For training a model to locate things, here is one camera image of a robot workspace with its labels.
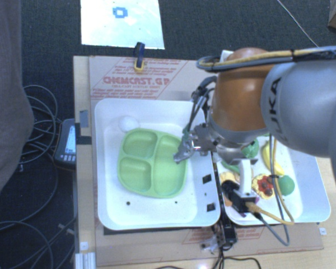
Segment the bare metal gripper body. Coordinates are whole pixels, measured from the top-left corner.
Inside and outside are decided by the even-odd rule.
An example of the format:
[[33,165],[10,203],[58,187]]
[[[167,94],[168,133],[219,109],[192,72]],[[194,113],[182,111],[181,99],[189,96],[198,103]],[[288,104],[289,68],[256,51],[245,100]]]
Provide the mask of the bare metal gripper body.
[[216,152],[229,165],[237,165],[241,160],[255,164],[255,158],[248,158],[242,148],[253,142],[255,136],[250,132],[218,131],[212,123],[196,126],[192,132],[192,148],[199,152]]

